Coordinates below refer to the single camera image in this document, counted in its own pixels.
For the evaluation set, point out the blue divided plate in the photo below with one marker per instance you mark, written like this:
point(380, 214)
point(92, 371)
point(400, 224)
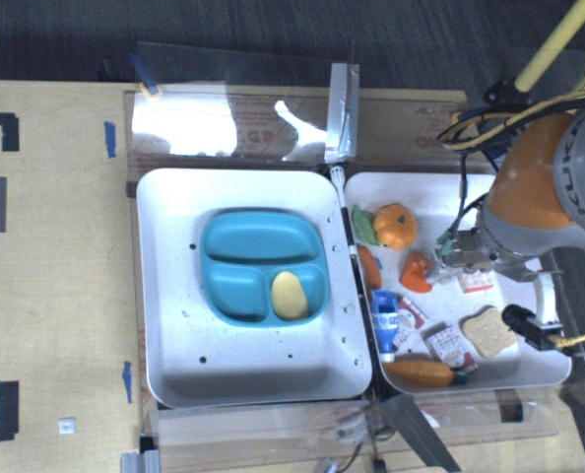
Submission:
point(258, 239)

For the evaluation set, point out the red and white carton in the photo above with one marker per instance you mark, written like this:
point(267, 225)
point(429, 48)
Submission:
point(447, 347)

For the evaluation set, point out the beige bread slice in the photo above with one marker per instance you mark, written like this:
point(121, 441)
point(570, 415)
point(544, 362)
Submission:
point(488, 333)

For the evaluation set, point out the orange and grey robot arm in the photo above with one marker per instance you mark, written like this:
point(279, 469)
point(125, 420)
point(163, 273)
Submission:
point(534, 185)

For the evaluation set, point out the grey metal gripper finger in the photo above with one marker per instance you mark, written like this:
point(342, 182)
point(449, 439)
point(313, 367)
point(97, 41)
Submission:
point(440, 276)

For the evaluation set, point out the black cylinder on white bracket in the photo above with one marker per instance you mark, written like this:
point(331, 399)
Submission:
point(529, 324)

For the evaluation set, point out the orange carrot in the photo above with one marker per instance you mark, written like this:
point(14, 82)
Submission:
point(420, 372)

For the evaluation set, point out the yellow potato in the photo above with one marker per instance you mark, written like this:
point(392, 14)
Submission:
point(289, 296)

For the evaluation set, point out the orange sausage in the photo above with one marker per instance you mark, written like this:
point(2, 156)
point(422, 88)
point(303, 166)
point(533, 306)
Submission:
point(369, 269)

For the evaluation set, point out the blue and white bottle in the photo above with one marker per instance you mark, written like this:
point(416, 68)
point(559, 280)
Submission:
point(385, 320)

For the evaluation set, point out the white plastic tray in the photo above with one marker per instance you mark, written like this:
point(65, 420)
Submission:
point(174, 274)
point(450, 303)

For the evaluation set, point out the orange pumpkin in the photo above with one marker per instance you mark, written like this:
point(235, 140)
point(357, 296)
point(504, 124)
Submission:
point(395, 225)

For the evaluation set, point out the orange pepper piece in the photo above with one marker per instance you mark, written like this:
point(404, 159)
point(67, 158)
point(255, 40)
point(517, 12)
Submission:
point(414, 275)

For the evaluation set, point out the green lettuce leaf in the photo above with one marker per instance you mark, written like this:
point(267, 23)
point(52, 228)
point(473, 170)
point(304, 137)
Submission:
point(365, 225)

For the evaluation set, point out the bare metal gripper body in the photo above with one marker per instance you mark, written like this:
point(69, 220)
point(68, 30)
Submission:
point(467, 249)

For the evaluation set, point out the small red and white packet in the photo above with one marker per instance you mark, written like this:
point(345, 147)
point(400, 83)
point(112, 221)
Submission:
point(475, 281)

